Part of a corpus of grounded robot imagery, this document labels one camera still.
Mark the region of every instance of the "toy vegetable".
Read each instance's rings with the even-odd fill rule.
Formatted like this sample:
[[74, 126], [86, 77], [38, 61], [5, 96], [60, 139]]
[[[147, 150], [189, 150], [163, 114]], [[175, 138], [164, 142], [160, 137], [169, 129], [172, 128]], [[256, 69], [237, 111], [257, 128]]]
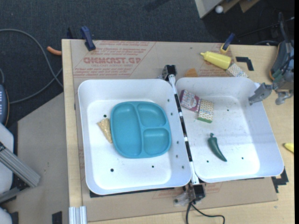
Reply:
[[211, 148], [212, 152], [218, 157], [220, 158], [222, 161], [227, 162], [226, 158], [224, 157], [224, 155], [222, 154], [222, 152], [220, 151], [219, 147], [218, 147], [218, 143], [217, 143], [217, 138], [213, 137], [213, 133], [210, 134], [210, 138], [207, 140], [209, 147]]

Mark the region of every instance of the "white ball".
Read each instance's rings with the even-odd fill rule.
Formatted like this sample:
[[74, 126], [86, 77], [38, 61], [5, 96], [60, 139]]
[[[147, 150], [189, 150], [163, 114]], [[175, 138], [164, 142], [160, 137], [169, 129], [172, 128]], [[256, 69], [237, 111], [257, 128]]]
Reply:
[[220, 5], [216, 6], [215, 7], [215, 12], [216, 13], [222, 13], [223, 12], [223, 6], [220, 6]]

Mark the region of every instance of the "black floor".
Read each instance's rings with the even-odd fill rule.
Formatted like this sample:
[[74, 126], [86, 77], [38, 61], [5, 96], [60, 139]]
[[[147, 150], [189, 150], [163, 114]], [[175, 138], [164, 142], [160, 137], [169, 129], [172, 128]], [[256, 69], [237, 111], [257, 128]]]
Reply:
[[[294, 0], [261, 0], [243, 13], [239, 5], [226, 14], [214, 11], [199, 18], [194, 0], [0, 0], [0, 69], [5, 77], [10, 105], [7, 126], [26, 116], [63, 92], [54, 81], [38, 95], [30, 96], [53, 79], [39, 46], [27, 35], [4, 31], [17, 29], [32, 35], [45, 50], [61, 49], [61, 39], [72, 28], [77, 36], [88, 26], [94, 39], [168, 42], [224, 42], [230, 33], [233, 44], [282, 41], [278, 26], [243, 34], [294, 16]], [[294, 20], [287, 22], [294, 36]], [[54, 73], [62, 67], [61, 57], [45, 50]]]

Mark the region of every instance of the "gray cable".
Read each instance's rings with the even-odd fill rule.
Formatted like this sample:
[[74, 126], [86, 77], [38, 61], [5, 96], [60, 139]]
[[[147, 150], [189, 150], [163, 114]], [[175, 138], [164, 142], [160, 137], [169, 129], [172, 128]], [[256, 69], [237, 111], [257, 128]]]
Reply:
[[[39, 94], [39, 93], [41, 93], [42, 91], [44, 91], [50, 84], [52, 84], [55, 80], [58, 82], [58, 84], [63, 88], [63, 85], [61, 84], [61, 82], [58, 80], [58, 75], [61, 73], [61, 71], [62, 71], [62, 68], [59, 70], [59, 72], [55, 75], [55, 73], [54, 73], [54, 71], [53, 71], [53, 69], [52, 69], [52, 67], [51, 67], [51, 65], [50, 65], [50, 62], [49, 62], [49, 60], [48, 60], [48, 58], [47, 58], [47, 55], [46, 55], [46, 53], [44, 52], [44, 50], [43, 50], [43, 48], [42, 48], [42, 46], [41, 46], [41, 44], [32, 36], [32, 35], [30, 35], [30, 34], [28, 34], [28, 33], [26, 33], [26, 32], [24, 32], [24, 31], [21, 31], [21, 30], [17, 30], [17, 29], [0, 29], [0, 32], [19, 32], [19, 33], [22, 33], [22, 34], [24, 34], [24, 35], [26, 35], [26, 36], [29, 36], [32, 40], [34, 40], [35, 41], [35, 43], [39, 46], [39, 48], [41, 49], [41, 51], [42, 51], [42, 53], [43, 53], [43, 55], [44, 55], [44, 57], [45, 57], [45, 59], [46, 59], [46, 62], [47, 62], [47, 64], [48, 64], [48, 67], [49, 67], [49, 69], [50, 69], [50, 71], [51, 71], [51, 73], [52, 73], [52, 75], [53, 75], [53, 79], [46, 85], [46, 86], [44, 86], [42, 89], [40, 89], [38, 92], [36, 92], [36, 93], [34, 93], [34, 94], [32, 94], [32, 95], [30, 95], [30, 96], [28, 96], [28, 97], [25, 97], [25, 98], [23, 98], [23, 99], [19, 99], [19, 100], [16, 100], [16, 101], [12, 101], [12, 102], [10, 102], [10, 104], [16, 104], [16, 103], [19, 103], [19, 102], [22, 102], [22, 101], [24, 101], [24, 100], [27, 100], [27, 99], [30, 99], [30, 98], [32, 98], [33, 96], [35, 96], [35, 95], [37, 95], [37, 94]], [[0, 72], [1, 72], [1, 74], [2, 74], [2, 82], [4, 83], [4, 74], [3, 74], [3, 71], [0, 69]]]

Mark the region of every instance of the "blue plate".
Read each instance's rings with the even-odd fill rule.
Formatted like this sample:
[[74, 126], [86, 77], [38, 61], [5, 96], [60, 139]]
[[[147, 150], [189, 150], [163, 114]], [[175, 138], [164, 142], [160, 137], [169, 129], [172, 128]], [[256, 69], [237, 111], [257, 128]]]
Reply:
[[110, 127], [116, 150], [127, 158], [156, 157], [171, 145], [167, 116], [155, 103], [117, 104], [111, 111]]

